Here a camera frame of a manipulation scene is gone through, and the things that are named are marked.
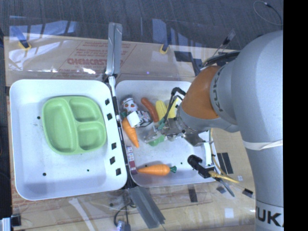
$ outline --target transparent plastic sheet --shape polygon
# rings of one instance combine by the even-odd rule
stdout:
[[[11,18],[11,25],[18,27],[28,39],[31,49],[28,51],[22,49],[19,40],[10,29],[9,36],[5,37],[4,41],[7,86],[23,78],[102,79],[107,59],[105,50],[108,25],[42,21],[36,18]],[[181,22],[179,25],[172,21],[156,19],[143,19],[142,26],[153,27],[153,41],[125,41],[124,27],[121,72],[117,76],[117,83],[127,79],[192,82],[198,64],[211,57],[216,50],[206,48],[206,44],[198,43],[197,38],[181,34],[181,27],[191,27],[192,31],[202,32],[204,41],[206,37],[211,37],[209,30],[215,30],[215,27],[193,25],[188,22]],[[166,54],[162,54],[160,48],[162,44],[168,42],[169,30],[172,35],[169,41],[171,43]],[[226,35],[222,35],[217,41],[218,46]],[[142,32],[139,40],[143,41]],[[70,54],[77,54],[76,59],[77,57],[85,59],[84,64],[75,60],[75,56],[69,57]],[[88,57],[89,63],[90,57],[94,57],[102,64],[96,67],[85,64],[88,63],[86,60]],[[243,150],[241,152],[245,154],[239,137],[231,135],[230,138],[228,137],[230,135],[227,135],[226,140],[219,142],[221,135],[218,132],[215,137],[214,133],[215,145],[217,140],[220,152],[226,152],[232,147],[228,140],[231,139],[236,141],[233,147],[240,146]],[[243,158],[238,156],[239,158],[232,161],[237,165],[233,165],[232,176],[238,179],[243,177],[244,180],[239,185],[230,184],[235,198],[228,192],[221,191],[223,187],[218,182],[147,188],[166,217],[165,224],[153,230],[196,230],[254,224],[255,200],[253,196],[248,197],[243,194],[246,188],[254,191],[251,179],[246,182],[246,179],[252,176],[249,169],[248,171],[246,168],[239,169]],[[114,216],[128,203],[126,190],[28,201],[18,194],[14,186],[13,157],[11,157],[11,176],[13,213],[21,217],[21,226],[16,226],[14,230],[116,230],[113,223]],[[128,219],[131,230],[148,230],[140,214],[132,206],[128,206]],[[118,213],[117,220],[126,221],[125,209]]]

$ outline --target green plate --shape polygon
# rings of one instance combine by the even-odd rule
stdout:
[[[59,154],[90,152],[106,143],[101,109],[88,97],[49,99],[42,109],[42,121],[48,145]]]

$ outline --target brown sausage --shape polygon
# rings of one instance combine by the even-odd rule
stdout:
[[[149,110],[153,121],[158,122],[159,117],[155,106],[147,98],[141,98],[141,103]]]

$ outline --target gray floor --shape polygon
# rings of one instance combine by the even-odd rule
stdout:
[[[167,32],[160,27],[164,24],[176,32],[172,44],[211,48],[217,48],[234,29],[236,38],[228,48],[240,50],[256,37],[281,29],[279,16],[273,9],[257,2],[255,9],[265,20],[256,14],[255,1],[259,0],[0,0],[0,27],[9,36],[12,25],[74,21],[81,25],[76,36],[105,39],[106,25],[117,22],[123,25],[123,40],[164,43]],[[283,20],[283,0],[260,1],[269,3]],[[9,192],[3,48],[0,48],[0,128],[2,198]]]

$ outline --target white container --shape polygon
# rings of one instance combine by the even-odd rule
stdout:
[[[119,101],[130,95],[134,98],[139,110],[146,111],[147,109],[141,103],[142,97],[148,98],[155,106],[155,102],[158,100],[169,101],[174,87],[180,87],[182,90],[187,91],[190,84],[190,82],[186,81],[124,80],[119,82],[115,89]],[[124,133],[126,146],[132,146],[133,148],[136,168],[138,169],[145,165],[167,164],[170,167],[176,166],[177,172],[170,172],[166,176],[134,174],[132,178],[136,184],[144,187],[161,187],[215,181],[213,178],[202,178],[187,162],[188,157],[192,154],[203,158],[205,153],[200,146],[193,147],[181,137],[177,137],[175,141],[164,141],[157,146],[150,146],[144,143],[142,138],[151,129],[151,125],[145,128],[136,128],[139,148],[133,146]],[[208,141],[209,133],[204,132],[200,134],[200,137]],[[213,153],[216,153],[214,144],[212,144],[212,148]],[[205,150],[207,155],[211,155],[208,143],[205,143]]]
[[[68,95],[87,96],[101,108],[107,130],[107,142],[102,148],[61,155],[48,146],[40,119],[43,104],[50,98]],[[19,80],[11,86],[10,103],[15,183],[23,198],[60,198],[118,190],[125,185],[127,172],[112,97],[104,83]]]

